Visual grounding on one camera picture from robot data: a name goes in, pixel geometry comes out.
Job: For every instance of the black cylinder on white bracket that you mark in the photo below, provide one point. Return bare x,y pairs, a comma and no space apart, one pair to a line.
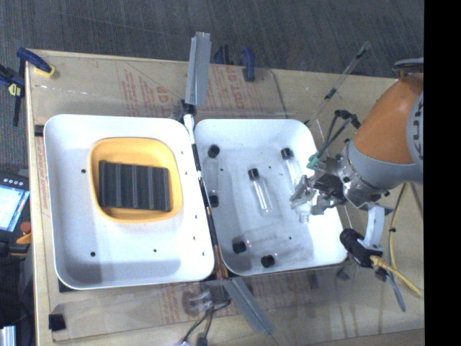
354,245

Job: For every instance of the clear plastic bottle without cap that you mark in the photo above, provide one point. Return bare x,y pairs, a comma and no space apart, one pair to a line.
304,215

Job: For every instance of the yellow plate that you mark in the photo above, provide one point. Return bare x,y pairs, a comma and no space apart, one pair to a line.
133,148

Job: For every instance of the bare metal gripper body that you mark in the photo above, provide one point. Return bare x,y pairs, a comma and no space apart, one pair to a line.
333,184

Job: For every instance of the thin black and white rod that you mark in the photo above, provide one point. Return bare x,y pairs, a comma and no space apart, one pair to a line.
201,182

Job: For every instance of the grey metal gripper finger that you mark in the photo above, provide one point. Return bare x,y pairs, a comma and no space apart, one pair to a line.
318,206
300,189

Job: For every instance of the brown cardboard board red print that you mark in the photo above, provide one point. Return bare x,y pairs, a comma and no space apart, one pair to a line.
223,85

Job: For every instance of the clear plastic bottle black cap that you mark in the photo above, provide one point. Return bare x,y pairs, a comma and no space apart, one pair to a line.
213,200
260,193
213,151
291,166
284,252
252,240

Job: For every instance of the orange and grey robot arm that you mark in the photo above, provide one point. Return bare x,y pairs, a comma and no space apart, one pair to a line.
385,128

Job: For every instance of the black ribbed rectangular tray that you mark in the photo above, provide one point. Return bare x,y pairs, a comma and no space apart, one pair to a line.
133,186

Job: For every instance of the white plastic tray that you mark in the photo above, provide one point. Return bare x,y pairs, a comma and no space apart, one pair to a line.
248,139
119,247

